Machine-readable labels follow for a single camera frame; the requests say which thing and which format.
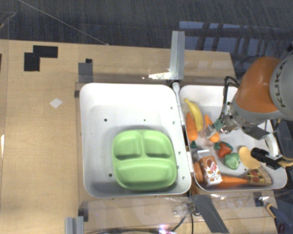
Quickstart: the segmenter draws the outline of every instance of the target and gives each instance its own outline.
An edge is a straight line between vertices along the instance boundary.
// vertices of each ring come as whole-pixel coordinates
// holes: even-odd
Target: toy food
[[[244,166],[250,169],[256,169],[260,167],[260,162],[251,156],[251,151],[243,146],[239,150],[239,157]]]
[[[199,163],[206,186],[217,185],[222,181],[214,156],[201,157]]]
[[[201,131],[201,129],[203,128],[203,116],[199,107],[195,103],[189,101],[187,98],[185,99],[185,102],[188,104],[190,112],[194,118],[196,130],[198,132]]]
[[[195,140],[197,139],[197,130],[195,126],[195,122],[190,113],[187,113],[186,116],[186,128],[187,128],[187,135],[189,140],[192,141],[191,148],[197,148]]]
[[[222,175],[222,182],[217,185],[219,188],[224,188],[224,187],[230,187],[230,186],[237,186],[237,185],[243,185],[247,184],[248,181],[244,178],[239,178],[239,177],[232,177],[232,176],[227,176],[227,175]]]
[[[218,157],[223,158],[225,155],[232,152],[233,148],[228,143],[221,141],[214,144],[214,149],[218,150]]]
[[[204,177],[203,177],[203,173],[202,173],[202,170],[201,170],[201,167],[200,167],[200,164],[199,162],[195,162],[193,164],[193,167],[194,167],[194,171],[195,171],[195,178],[196,178],[196,181],[199,183],[199,184],[202,184],[204,182]]]
[[[225,166],[229,167],[230,169],[236,170],[239,166],[239,154],[227,154],[225,156]]]
[[[250,185],[268,186],[272,184],[270,176],[261,166],[249,171],[243,178],[246,179]]]
[[[204,115],[204,118],[205,118],[205,126],[209,126],[209,125],[212,125],[213,122],[211,121],[210,117],[208,115]],[[212,137],[209,138],[209,140],[213,143],[216,143],[220,140],[220,136],[219,136],[219,133],[215,133]]]

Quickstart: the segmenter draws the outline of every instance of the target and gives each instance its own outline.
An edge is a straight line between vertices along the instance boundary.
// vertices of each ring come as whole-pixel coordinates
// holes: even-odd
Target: green pepper
[[[238,169],[239,163],[239,154],[231,153],[225,156],[225,166],[229,167],[230,169]]]

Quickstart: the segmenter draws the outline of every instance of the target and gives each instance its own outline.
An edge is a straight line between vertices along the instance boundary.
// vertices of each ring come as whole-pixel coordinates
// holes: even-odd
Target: cable
[[[145,233],[151,233],[151,234],[158,234],[158,230],[156,229],[110,229],[106,231],[94,231],[94,232],[88,232],[87,234],[121,234],[126,232],[145,232]]]
[[[229,79],[231,79],[231,80],[232,80],[237,86],[240,85],[240,84],[238,83],[238,81],[237,81],[235,78],[231,77],[231,76],[226,76],[226,77],[225,77],[225,84],[227,83],[227,81],[228,81]]]
[[[283,156],[283,158],[286,159],[286,160],[293,160],[293,158],[286,158],[284,156]],[[292,162],[287,162],[285,160],[282,160],[282,161],[279,161],[278,164],[283,168],[287,168],[287,167],[293,166],[293,161]]]
[[[190,213],[190,216],[191,216],[191,234],[193,234],[193,232],[194,232],[194,222],[193,222],[192,213]]]
[[[186,219],[187,215],[185,215],[181,221],[179,222],[179,224],[177,224],[174,228],[171,229],[172,232],[174,232],[183,222],[184,220]]]
[[[278,129],[280,122],[281,122],[281,119],[278,119],[276,125],[274,126],[274,131]]]
[[[186,219],[187,215],[185,215],[181,221],[174,227],[171,229],[172,232],[174,232]],[[147,233],[152,233],[152,234],[158,234],[158,229],[121,229],[121,228],[116,228],[116,229],[110,229],[110,230],[106,230],[106,231],[94,231],[94,232],[89,232],[88,234],[121,234],[121,233],[125,233],[125,232],[147,232]]]
[[[23,3],[23,4],[25,4],[26,6],[32,8],[32,9],[34,9],[34,10],[37,10],[37,11],[39,11],[39,12],[41,12],[41,13],[43,13],[43,14],[45,14],[45,15],[51,17],[51,18],[53,18],[54,20],[63,23],[63,24],[66,25],[67,27],[69,27],[69,28],[71,28],[71,29],[73,29],[73,30],[76,30],[76,31],[78,31],[79,33],[82,33],[82,34],[84,34],[84,35],[86,35],[86,36],[88,36],[88,37],[90,37],[90,38],[92,38],[92,39],[94,39],[94,40],[96,40],[96,41],[98,41],[98,42],[104,44],[104,45],[108,45],[107,43],[105,43],[105,42],[103,42],[103,41],[101,41],[101,40],[99,40],[99,39],[93,37],[92,35],[89,35],[89,34],[83,32],[83,31],[81,31],[81,30],[79,30],[79,29],[77,29],[77,28],[75,28],[75,27],[69,25],[68,23],[66,23],[66,22],[64,22],[64,21],[62,21],[62,20],[60,20],[60,19],[54,17],[53,15],[51,15],[51,14],[49,14],[49,13],[46,13],[46,12],[44,12],[44,11],[42,11],[42,10],[40,10],[40,9],[38,9],[38,8],[36,8],[36,7],[34,7],[34,6],[32,6],[32,5],[30,5],[30,4],[28,4],[28,3],[24,2],[24,1],[22,1],[22,0],[16,0],[16,1],[19,1],[19,2],[21,2],[21,3]]]
[[[235,83],[232,83],[232,82],[228,82],[228,83],[227,83],[227,85],[228,85],[228,87],[229,87],[229,85],[232,85],[232,86],[234,86],[234,87],[236,87],[236,88],[238,88],[238,87],[239,87],[237,84],[235,84]]]

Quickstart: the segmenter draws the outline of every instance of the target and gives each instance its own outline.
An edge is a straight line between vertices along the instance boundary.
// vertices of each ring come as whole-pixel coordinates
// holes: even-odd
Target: metal bracket
[[[200,213],[212,233],[229,233],[209,195],[192,196],[195,212]]]
[[[184,203],[179,206],[172,207],[172,216],[173,217],[184,217],[188,213],[195,211],[195,206],[192,202]]]
[[[193,160],[192,160],[191,152],[187,152],[187,158],[188,158],[188,164],[189,164],[190,173],[194,173],[194,167],[193,167]]]
[[[256,127],[242,127],[242,131],[245,134],[247,134],[257,140],[264,139],[270,134],[267,131],[265,131],[264,129],[261,129],[257,126]]]
[[[67,217],[65,219],[65,234],[84,234],[84,217]]]
[[[149,75],[152,79],[182,80],[185,70],[185,44],[184,31],[173,31],[171,38],[169,72]]]

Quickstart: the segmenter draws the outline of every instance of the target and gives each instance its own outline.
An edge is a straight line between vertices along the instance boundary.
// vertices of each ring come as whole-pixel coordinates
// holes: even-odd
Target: toy banana
[[[195,103],[189,101],[187,98],[185,99],[185,102],[188,104],[190,112],[194,118],[196,130],[199,132],[203,128],[203,124],[204,124],[202,113],[199,107]]]

